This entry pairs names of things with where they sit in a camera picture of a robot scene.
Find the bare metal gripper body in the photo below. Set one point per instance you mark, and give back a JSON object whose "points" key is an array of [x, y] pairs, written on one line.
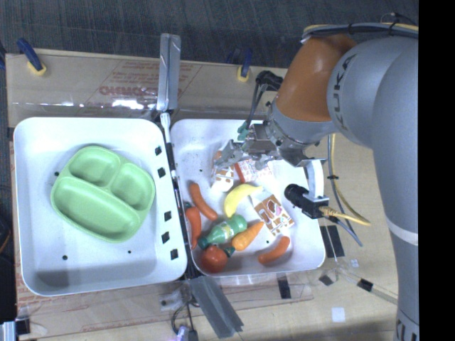
{"points": [[263, 141]]}

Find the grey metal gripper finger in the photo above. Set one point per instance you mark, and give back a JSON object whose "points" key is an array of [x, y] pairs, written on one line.
{"points": [[229, 153], [263, 161]]}

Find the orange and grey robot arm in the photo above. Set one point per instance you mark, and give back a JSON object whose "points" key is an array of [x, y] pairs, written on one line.
{"points": [[377, 94]]}

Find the white and orange packet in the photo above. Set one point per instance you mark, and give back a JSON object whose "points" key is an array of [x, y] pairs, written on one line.
{"points": [[250, 170]]}

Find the white and orange carton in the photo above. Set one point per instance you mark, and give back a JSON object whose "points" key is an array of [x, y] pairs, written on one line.
{"points": [[222, 178], [273, 214]]}

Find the yellow banana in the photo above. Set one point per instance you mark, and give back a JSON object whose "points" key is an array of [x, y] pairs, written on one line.
{"points": [[237, 195]]}

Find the orange toy sausage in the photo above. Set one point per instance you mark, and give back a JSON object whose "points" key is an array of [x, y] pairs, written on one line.
{"points": [[202, 201], [274, 250]]}

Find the thin black and white rod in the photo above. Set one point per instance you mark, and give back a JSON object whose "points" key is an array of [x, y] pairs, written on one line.
{"points": [[171, 162]]}

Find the green toy bottle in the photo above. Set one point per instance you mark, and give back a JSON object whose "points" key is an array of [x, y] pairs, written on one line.
{"points": [[224, 230]]}

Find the white plastic tray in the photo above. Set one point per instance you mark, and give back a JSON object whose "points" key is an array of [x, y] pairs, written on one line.
{"points": [[42, 190], [305, 240]]}

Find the red toy tomato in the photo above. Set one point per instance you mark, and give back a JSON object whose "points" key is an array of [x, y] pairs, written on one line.
{"points": [[213, 259]]}

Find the green divided plate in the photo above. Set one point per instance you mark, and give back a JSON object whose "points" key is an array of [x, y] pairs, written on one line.
{"points": [[96, 204]]}

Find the brown cardboard board red print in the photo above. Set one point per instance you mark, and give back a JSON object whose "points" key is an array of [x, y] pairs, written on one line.
{"points": [[89, 80]]}

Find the black cylinder on white bracket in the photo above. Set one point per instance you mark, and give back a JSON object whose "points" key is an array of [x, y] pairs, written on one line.
{"points": [[306, 199]]}

